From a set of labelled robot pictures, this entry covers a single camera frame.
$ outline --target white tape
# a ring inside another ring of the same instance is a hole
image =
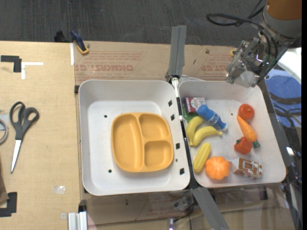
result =
[[[43,66],[43,62],[22,62],[21,63],[21,79],[25,80],[25,66]]]
[[[71,65],[73,66],[74,63],[75,59],[74,59],[73,43],[71,43]]]
[[[67,219],[68,214],[66,212],[62,212],[59,216],[60,219],[65,220]]]
[[[53,193],[55,194],[64,194],[65,193],[65,186],[54,186]]]

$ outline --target yellow banana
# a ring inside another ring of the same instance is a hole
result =
[[[193,145],[197,146],[207,136],[222,135],[222,131],[216,130],[213,126],[205,126],[198,129],[193,137]]]
[[[196,128],[203,123],[204,119],[200,116],[193,117],[186,128],[187,138],[189,141],[189,145],[193,146],[193,137],[195,134]]]

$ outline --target yellow divided plate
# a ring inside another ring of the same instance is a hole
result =
[[[174,158],[170,128],[157,114],[117,116],[112,123],[111,143],[116,164],[128,172],[162,170]]]

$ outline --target small box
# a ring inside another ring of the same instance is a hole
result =
[[[238,175],[257,179],[262,176],[262,164],[243,158],[236,158],[230,161],[230,171]]]
[[[184,99],[184,104],[187,113],[195,113],[198,108],[200,108],[202,105],[206,105],[206,99],[204,97],[187,97]]]

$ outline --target blue clamp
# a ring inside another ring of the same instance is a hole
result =
[[[75,30],[71,30],[71,38],[77,42],[77,49],[81,54],[86,55],[88,53],[88,47],[83,43],[83,40]]]

